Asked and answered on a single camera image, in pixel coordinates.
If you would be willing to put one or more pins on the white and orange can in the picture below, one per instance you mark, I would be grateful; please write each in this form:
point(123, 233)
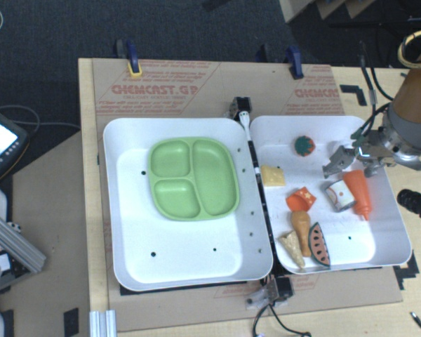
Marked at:
point(340, 196)

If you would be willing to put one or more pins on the beige ice cream cone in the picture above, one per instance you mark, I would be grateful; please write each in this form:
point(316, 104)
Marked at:
point(293, 248)

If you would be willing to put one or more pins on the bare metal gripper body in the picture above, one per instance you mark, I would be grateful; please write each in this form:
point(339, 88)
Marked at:
point(398, 154)

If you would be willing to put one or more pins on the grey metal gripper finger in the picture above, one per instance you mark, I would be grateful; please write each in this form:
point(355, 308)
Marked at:
point(338, 161)
point(373, 168)

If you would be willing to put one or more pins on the orange packet with yellow star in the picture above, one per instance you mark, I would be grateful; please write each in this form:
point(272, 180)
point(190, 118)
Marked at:
point(300, 200)

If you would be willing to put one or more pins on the brown chicken drumstick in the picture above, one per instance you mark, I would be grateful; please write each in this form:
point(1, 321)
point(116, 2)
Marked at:
point(301, 230)

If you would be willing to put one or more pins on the black cylinder on white bracket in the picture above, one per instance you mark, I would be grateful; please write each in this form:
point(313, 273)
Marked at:
point(412, 200)

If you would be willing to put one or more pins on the brown cardboard board red print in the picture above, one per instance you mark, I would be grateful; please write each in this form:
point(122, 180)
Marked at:
point(196, 90)

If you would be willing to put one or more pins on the red watermelon slice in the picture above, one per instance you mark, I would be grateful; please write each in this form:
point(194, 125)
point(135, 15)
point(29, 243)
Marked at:
point(319, 246)

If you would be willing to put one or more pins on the orange bottle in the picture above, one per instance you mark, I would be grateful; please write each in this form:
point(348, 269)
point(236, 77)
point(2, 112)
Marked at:
point(358, 190)

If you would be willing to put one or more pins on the white plastic tray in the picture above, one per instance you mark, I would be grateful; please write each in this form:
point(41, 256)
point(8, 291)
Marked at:
point(182, 251)
point(365, 237)

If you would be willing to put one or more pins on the yellow cheese wedge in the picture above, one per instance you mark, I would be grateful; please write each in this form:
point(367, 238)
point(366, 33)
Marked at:
point(273, 177)

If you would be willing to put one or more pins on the red tomato with green top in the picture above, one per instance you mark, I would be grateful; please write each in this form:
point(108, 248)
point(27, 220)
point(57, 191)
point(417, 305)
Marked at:
point(304, 146)

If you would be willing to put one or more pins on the thin black and white rod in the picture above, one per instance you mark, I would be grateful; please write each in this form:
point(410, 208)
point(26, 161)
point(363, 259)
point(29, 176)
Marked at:
point(257, 167)

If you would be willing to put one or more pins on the green divided plate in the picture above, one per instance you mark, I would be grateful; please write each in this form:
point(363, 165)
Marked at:
point(210, 174)

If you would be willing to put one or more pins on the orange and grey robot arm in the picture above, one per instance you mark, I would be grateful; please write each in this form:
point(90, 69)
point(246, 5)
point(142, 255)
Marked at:
point(412, 97)

